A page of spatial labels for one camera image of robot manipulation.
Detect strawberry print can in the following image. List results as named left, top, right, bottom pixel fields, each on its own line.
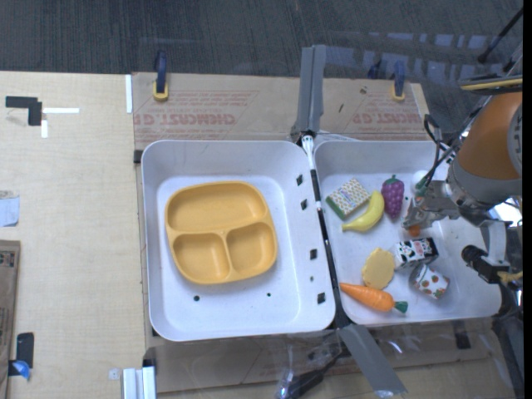
left=409, top=264, right=451, bottom=301

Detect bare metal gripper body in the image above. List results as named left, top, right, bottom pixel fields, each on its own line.
left=413, top=180, right=463, bottom=223

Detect fruit print box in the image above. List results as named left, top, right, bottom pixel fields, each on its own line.
left=324, top=177, right=372, bottom=220

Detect orange carrot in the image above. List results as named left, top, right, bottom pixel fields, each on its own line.
left=338, top=282, right=409, bottom=314

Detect black block with thin wires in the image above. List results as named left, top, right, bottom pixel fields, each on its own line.
left=275, top=367, right=336, bottom=399

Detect cow print carton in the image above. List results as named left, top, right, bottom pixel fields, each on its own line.
left=393, top=237, right=440, bottom=272

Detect brown cardboard board red print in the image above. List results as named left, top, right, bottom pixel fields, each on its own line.
left=131, top=71, right=501, bottom=393

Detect white plastic tray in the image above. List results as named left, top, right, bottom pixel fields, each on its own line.
left=312, top=139, right=505, bottom=327
left=140, top=139, right=337, bottom=342

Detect yellow divided plate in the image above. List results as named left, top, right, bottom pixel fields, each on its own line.
left=164, top=180, right=278, bottom=285

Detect black cylinder on white bracket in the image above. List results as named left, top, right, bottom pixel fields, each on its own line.
left=461, top=219, right=513, bottom=284

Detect yellow biscuit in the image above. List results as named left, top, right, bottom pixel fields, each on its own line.
left=361, top=247, right=397, bottom=291

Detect purple grapes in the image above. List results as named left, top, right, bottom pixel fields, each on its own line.
left=380, top=175, right=406, bottom=219

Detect yellow banana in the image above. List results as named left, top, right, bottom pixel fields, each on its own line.
left=341, top=190, right=386, bottom=234

